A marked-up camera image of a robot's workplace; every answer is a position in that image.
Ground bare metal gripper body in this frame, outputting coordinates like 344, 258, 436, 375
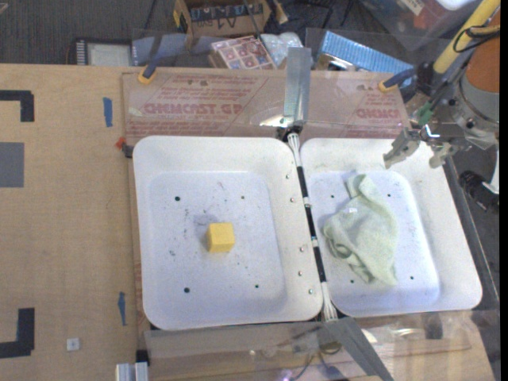
411, 100, 499, 151

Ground white plastic tray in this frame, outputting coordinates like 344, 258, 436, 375
299, 137, 483, 319
132, 134, 325, 332

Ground pale green cloth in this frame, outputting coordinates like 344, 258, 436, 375
321, 173, 399, 287

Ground thin black and white rod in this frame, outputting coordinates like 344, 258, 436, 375
286, 132, 339, 321

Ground yellow cube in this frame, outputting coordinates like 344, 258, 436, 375
205, 221, 237, 254

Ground brown cardboard board red print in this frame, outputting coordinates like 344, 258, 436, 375
120, 67, 493, 381

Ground black cylinder on white bracket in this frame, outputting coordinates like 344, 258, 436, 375
458, 148, 501, 214

